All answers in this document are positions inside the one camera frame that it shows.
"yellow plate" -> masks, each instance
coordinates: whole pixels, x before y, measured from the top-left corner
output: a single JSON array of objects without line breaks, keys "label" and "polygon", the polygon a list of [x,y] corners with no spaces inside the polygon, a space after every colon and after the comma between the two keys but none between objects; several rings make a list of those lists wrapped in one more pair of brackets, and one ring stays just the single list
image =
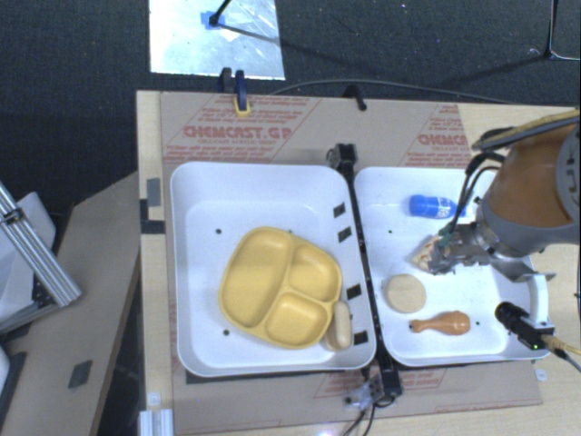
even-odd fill
[{"label": "yellow plate", "polygon": [[283,230],[247,233],[220,285],[220,309],[240,329],[264,341],[303,349],[318,342],[341,291],[337,262]]}]

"blue bottle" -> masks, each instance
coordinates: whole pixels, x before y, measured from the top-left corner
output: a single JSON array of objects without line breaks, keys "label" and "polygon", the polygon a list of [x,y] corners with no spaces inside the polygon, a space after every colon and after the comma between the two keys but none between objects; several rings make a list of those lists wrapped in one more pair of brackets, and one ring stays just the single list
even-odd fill
[{"label": "blue bottle", "polygon": [[[446,197],[426,197],[425,195],[412,195],[409,199],[409,212],[412,216],[424,216],[443,220],[452,218],[456,213],[456,203]],[[466,215],[466,208],[462,209],[460,216]]]}]

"beige round object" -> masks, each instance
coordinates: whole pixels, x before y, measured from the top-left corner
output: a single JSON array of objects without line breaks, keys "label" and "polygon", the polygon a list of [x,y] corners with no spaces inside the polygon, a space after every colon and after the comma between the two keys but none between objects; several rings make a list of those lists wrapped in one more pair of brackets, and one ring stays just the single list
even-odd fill
[{"label": "beige round object", "polygon": [[411,274],[397,274],[385,288],[385,298],[389,306],[400,313],[421,310],[426,303],[424,285]]}]

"black connector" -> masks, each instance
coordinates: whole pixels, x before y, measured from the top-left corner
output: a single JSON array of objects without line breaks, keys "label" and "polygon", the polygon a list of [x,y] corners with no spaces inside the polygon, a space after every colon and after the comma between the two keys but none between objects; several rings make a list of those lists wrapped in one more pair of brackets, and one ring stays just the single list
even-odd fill
[{"label": "black connector", "polygon": [[543,334],[553,334],[555,328],[535,328],[530,323],[525,322],[528,318],[528,312],[517,307],[510,302],[502,302],[494,312],[497,320],[505,328],[517,335],[518,340],[526,345],[531,351],[545,349],[545,343],[541,339]]}]

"dark background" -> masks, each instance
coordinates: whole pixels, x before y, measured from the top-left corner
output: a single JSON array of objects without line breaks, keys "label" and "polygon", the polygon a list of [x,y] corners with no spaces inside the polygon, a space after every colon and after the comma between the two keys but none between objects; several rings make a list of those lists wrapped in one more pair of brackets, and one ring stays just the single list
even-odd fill
[{"label": "dark background", "polygon": [[[349,77],[579,105],[579,62],[543,57],[551,0],[275,2],[287,81],[249,81],[251,93]],[[560,0],[562,55],[579,56],[580,14],[580,0]],[[148,18],[148,0],[0,0],[0,180],[16,199],[37,191],[58,218],[135,171],[136,90],[215,91],[215,78],[150,73]],[[340,96],[345,87],[292,94]],[[468,101],[361,87],[369,98]],[[101,434],[134,432],[139,310],[136,296]]]}]

